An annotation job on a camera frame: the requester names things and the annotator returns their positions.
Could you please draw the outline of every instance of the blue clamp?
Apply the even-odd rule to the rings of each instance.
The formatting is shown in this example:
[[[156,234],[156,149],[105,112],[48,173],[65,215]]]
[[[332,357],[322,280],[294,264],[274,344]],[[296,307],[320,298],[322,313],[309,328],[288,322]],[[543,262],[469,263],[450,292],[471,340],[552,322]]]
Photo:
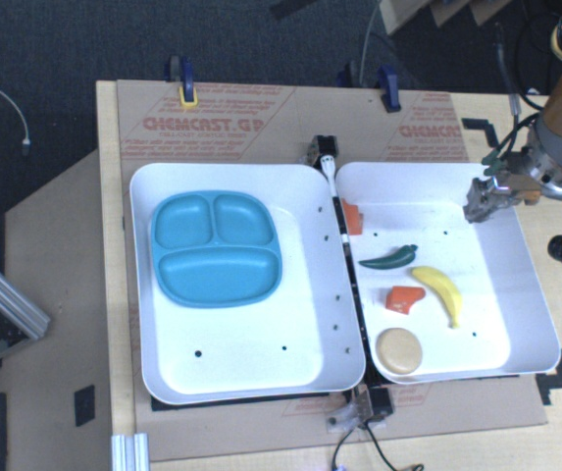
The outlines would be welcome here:
[[[400,112],[398,101],[398,75],[390,65],[382,65],[377,71],[379,88],[383,90],[381,101],[388,113]]]
[[[198,94],[193,85],[193,65],[186,56],[171,56],[165,65],[165,81],[180,79],[180,104],[185,108],[198,106]]]

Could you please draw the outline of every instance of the banana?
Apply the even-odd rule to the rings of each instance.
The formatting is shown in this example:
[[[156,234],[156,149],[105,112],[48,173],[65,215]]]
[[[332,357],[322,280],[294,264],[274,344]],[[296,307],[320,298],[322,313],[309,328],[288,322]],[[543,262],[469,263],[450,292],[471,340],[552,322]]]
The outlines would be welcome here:
[[[463,298],[457,286],[448,276],[433,267],[415,267],[411,274],[421,283],[435,290],[450,315],[450,327],[459,328],[459,315]]]

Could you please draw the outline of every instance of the blue plate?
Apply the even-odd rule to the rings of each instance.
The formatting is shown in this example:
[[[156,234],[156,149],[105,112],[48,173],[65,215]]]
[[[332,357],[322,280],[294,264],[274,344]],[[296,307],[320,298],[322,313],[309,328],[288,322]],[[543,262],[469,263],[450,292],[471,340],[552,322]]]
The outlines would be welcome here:
[[[152,217],[159,285],[189,307],[235,307],[267,298],[281,282],[270,212],[255,197],[222,190],[173,195]]]

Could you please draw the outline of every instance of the beige round object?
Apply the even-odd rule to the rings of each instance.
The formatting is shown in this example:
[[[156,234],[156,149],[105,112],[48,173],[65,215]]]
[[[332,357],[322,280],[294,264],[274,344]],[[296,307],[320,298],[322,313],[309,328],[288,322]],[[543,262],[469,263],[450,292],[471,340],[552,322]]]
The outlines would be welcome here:
[[[377,357],[392,373],[407,375],[422,363],[422,346],[418,338],[403,328],[390,328],[377,339]]]

